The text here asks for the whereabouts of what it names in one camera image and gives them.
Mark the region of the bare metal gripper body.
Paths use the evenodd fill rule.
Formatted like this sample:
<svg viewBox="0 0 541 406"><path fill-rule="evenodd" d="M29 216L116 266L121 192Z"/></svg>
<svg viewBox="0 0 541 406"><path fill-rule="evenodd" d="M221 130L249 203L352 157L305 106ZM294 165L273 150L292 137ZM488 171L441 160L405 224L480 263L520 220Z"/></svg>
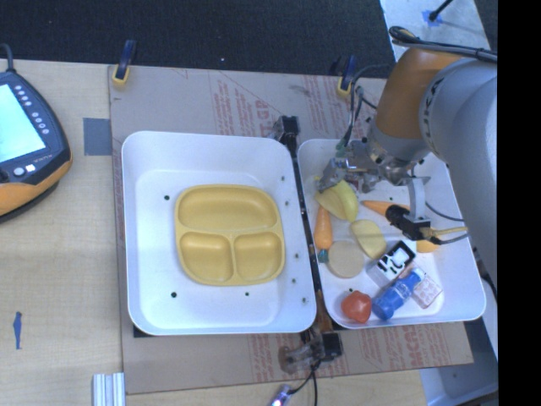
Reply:
<svg viewBox="0 0 541 406"><path fill-rule="evenodd" d="M343 160L344 173L371 173L378 182L386 181L394 186L406 186L413 179L413 169L424 158L401 159L391 154L379 142L373 140L340 140L336 145L336 158Z"/></svg>

